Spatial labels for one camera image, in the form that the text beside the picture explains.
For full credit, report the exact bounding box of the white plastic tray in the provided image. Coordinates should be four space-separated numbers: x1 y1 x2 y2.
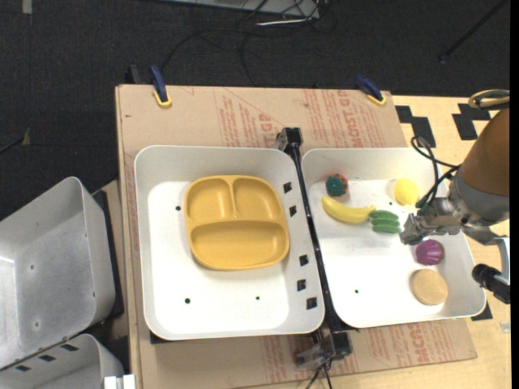
300 147 487 330
0 176 118 370
0 333 125 389
133 144 327 342

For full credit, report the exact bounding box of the yellow lemon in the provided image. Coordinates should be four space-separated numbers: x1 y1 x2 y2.
393 177 420 207

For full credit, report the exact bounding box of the red and green strawberry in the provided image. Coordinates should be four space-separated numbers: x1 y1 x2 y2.
325 173 350 198

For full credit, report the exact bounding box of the green pea pod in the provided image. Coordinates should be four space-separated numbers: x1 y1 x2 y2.
367 209 403 234

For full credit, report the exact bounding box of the brown cardboard board red print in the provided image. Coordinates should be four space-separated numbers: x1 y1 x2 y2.
114 83 478 389

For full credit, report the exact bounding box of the yellow divided plate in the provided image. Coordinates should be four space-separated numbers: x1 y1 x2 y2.
183 175 291 271

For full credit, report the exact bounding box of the yellow banana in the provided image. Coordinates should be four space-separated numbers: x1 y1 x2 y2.
321 195 377 224

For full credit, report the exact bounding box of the black cylinder on white bracket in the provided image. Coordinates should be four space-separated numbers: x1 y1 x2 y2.
471 236 511 306

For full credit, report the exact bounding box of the black block with thin wires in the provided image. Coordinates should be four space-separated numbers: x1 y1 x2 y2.
294 329 353 367
275 126 304 151

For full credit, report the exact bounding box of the purple ribbed cup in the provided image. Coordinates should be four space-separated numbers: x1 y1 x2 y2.
414 239 445 267

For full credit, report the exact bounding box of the thin black rod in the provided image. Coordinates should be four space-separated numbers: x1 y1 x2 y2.
286 143 345 334

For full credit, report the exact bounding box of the tan round biscuit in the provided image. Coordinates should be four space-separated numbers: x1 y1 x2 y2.
409 268 449 306

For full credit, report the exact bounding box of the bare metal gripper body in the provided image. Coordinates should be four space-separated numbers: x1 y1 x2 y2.
417 196 464 237

